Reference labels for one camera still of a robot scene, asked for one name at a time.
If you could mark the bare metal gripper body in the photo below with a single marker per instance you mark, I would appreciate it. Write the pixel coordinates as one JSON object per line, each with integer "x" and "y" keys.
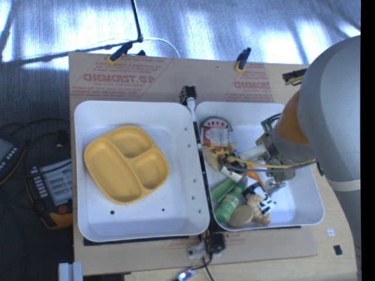
{"x": 272, "y": 152}

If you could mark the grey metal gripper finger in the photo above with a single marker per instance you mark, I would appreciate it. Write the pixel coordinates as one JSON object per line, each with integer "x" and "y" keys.
{"x": 270, "y": 183}
{"x": 279, "y": 187}

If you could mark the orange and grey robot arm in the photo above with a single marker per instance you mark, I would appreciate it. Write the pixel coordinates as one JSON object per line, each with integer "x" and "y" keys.
{"x": 331, "y": 104}

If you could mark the black and white carton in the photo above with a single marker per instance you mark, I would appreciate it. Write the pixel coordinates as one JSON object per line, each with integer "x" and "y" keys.
{"x": 263, "y": 199}

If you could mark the orange carrot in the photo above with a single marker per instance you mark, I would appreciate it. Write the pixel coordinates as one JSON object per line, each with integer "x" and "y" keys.
{"x": 254, "y": 175}

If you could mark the white plastic tray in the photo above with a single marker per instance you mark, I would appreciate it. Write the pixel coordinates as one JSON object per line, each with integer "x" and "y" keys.
{"x": 175, "y": 203}
{"x": 299, "y": 203}

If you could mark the tan croissant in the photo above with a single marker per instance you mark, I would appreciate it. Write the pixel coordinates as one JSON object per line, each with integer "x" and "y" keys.
{"x": 259, "y": 212}

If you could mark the round brown biscuit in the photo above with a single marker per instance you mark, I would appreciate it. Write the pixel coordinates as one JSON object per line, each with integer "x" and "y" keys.
{"x": 240, "y": 216}

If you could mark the green bottle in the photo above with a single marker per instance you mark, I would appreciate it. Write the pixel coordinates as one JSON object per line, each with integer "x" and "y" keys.
{"x": 230, "y": 205}

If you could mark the green cylinder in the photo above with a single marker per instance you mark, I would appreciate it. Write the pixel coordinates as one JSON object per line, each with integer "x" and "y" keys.
{"x": 222, "y": 189}

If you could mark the yellow pizza slice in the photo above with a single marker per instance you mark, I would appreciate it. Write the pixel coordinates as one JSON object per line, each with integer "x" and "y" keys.
{"x": 219, "y": 152}

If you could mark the orange and white carton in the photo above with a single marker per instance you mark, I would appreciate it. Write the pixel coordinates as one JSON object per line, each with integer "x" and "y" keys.
{"x": 215, "y": 135}

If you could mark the pale beige banana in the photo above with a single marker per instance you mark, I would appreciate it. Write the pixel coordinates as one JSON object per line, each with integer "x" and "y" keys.
{"x": 211, "y": 158}

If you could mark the pink watermelon slice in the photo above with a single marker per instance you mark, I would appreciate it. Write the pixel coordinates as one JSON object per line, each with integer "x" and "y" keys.
{"x": 216, "y": 123}

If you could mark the thin black and white rod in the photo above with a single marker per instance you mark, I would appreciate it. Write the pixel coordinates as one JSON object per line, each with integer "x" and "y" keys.
{"x": 199, "y": 145}

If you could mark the brown cardboard board red print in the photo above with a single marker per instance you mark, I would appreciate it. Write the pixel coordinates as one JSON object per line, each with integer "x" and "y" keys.
{"x": 140, "y": 78}

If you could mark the yellow divided plate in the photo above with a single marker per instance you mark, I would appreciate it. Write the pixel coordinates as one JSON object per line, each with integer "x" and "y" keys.
{"x": 117, "y": 168}

